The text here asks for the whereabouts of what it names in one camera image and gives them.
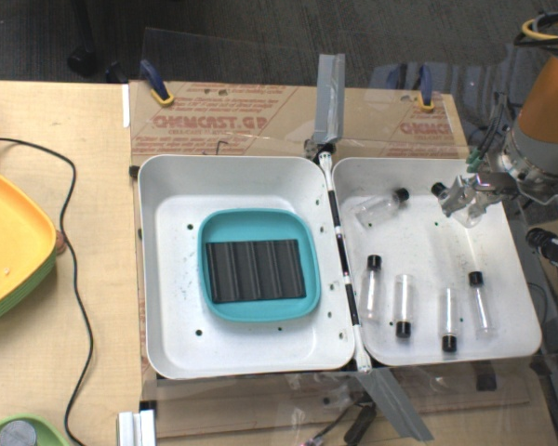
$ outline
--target yellow plate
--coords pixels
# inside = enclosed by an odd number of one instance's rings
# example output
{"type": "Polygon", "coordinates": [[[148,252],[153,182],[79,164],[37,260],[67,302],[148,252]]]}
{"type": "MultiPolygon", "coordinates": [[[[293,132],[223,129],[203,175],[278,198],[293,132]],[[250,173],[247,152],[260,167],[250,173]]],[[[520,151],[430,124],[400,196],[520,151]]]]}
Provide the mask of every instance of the yellow plate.
{"type": "Polygon", "coordinates": [[[11,303],[7,297],[46,264],[55,246],[49,217],[0,175],[0,302],[11,303]]]}

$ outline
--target teal bowl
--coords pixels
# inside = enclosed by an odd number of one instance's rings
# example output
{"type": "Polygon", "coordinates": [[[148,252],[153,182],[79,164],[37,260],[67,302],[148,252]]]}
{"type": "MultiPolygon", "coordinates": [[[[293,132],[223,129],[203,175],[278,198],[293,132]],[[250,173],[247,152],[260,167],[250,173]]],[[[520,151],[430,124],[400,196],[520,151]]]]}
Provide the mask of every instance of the teal bowl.
{"type": "Polygon", "coordinates": [[[208,216],[198,231],[198,264],[208,307],[219,317],[235,322],[288,321],[311,313],[320,300],[320,275],[312,234],[296,214],[272,208],[221,210],[208,216]],[[213,302],[208,269],[208,243],[297,240],[305,296],[213,302]]]}

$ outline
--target yellow cable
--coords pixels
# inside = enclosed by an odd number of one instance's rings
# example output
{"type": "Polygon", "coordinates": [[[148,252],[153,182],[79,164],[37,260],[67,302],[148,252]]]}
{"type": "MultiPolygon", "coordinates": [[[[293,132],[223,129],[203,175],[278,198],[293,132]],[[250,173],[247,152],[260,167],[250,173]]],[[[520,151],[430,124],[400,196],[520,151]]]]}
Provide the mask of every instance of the yellow cable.
{"type": "Polygon", "coordinates": [[[535,19],[531,19],[531,20],[527,20],[525,23],[523,23],[523,26],[521,27],[521,31],[525,34],[525,36],[528,36],[529,38],[533,38],[534,40],[554,40],[556,38],[558,38],[558,35],[555,34],[546,34],[546,33],[538,33],[538,32],[534,32],[533,30],[531,30],[531,25],[533,24],[533,22],[535,21],[535,19]]]}

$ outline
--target green bowl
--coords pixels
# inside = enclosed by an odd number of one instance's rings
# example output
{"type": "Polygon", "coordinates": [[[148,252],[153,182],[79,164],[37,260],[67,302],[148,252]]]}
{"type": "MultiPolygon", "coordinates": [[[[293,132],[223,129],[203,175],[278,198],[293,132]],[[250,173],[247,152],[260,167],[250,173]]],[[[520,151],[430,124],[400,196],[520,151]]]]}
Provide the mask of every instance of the green bowl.
{"type": "Polygon", "coordinates": [[[14,414],[0,420],[0,431],[12,421],[22,420],[29,423],[37,433],[38,446],[71,446],[71,444],[59,433],[59,431],[41,416],[35,414],[14,414]]]}

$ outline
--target clear plastic sheet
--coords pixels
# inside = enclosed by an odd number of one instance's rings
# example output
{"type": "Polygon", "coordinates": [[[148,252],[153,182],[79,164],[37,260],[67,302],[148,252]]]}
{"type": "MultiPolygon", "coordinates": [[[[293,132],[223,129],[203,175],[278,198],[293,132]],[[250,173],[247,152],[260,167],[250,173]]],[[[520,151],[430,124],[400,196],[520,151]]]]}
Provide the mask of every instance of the clear plastic sheet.
{"type": "MultiPolygon", "coordinates": [[[[450,62],[420,42],[413,61],[385,61],[377,35],[344,33],[339,40],[345,102],[336,160],[464,159],[484,135],[493,94],[508,96],[510,121],[545,62],[537,51],[508,45],[478,54],[469,44],[466,60],[450,62]],[[348,59],[353,47],[365,57],[348,59]],[[432,71],[432,112],[418,105],[422,64],[432,71]]],[[[147,81],[133,82],[132,164],[174,153],[312,158],[318,53],[149,29],[143,57],[175,100],[162,108],[147,81]]],[[[558,272],[525,248],[523,207],[505,208],[541,325],[535,355],[400,367],[374,361],[371,375],[351,363],[330,372],[169,380],[155,372],[143,345],[141,400],[156,405],[159,442],[558,444],[558,272]]],[[[141,249],[137,239],[144,339],[141,249]]]]}

